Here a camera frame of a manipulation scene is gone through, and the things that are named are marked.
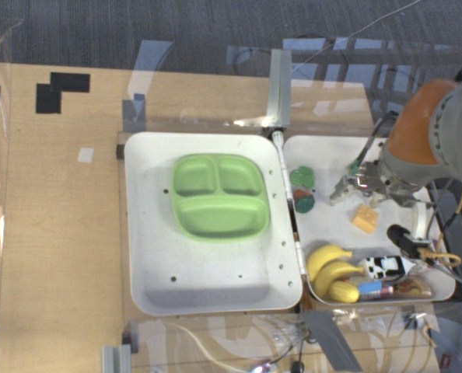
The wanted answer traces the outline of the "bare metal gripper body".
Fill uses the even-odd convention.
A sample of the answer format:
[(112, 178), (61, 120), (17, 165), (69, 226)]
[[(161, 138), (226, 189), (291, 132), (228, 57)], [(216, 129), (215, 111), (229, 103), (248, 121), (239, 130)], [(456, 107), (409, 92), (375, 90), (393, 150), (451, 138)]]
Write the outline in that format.
[(372, 193), (386, 193), (387, 200), (394, 201), (400, 207), (411, 208), (415, 205), (415, 186), (400, 180), (387, 164), (376, 160), (364, 162), (355, 174), (355, 187), (368, 198)]

